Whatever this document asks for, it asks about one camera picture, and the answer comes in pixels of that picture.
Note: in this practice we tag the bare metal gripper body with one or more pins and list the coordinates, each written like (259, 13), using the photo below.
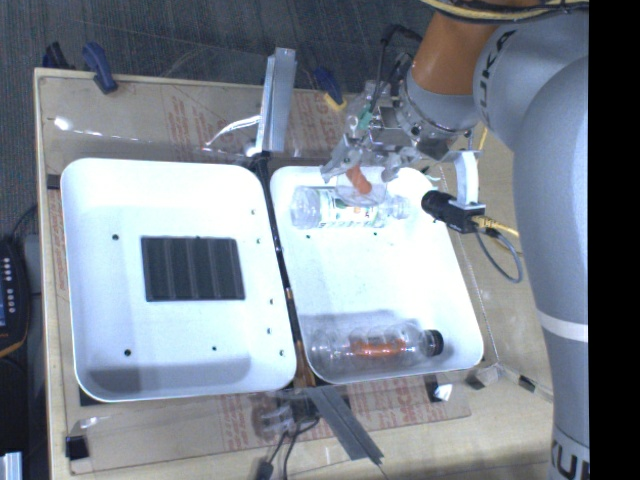
(395, 133)

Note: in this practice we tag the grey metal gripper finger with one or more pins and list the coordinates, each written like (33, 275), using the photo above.
(337, 164)
(395, 165)

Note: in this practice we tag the clear plastic cup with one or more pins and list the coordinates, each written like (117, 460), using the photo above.
(367, 197)

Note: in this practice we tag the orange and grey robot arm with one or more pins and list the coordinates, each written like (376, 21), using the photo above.
(545, 118)

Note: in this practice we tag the orange carrot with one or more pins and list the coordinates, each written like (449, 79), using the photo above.
(360, 180)

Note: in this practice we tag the clear bottle with green label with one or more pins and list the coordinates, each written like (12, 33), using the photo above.
(320, 213)

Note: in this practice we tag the white plastic tray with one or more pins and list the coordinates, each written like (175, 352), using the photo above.
(375, 278)
(175, 348)

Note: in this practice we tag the black ribbed rectangular pad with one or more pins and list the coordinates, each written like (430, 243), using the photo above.
(192, 269)

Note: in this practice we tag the brown cardboard board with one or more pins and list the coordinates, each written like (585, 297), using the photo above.
(165, 113)

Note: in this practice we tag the clear bottle with orange label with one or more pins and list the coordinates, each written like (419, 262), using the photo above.
(370, 348)

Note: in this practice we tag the black cylinder on white bracket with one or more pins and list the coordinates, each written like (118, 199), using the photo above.
(450, 212)

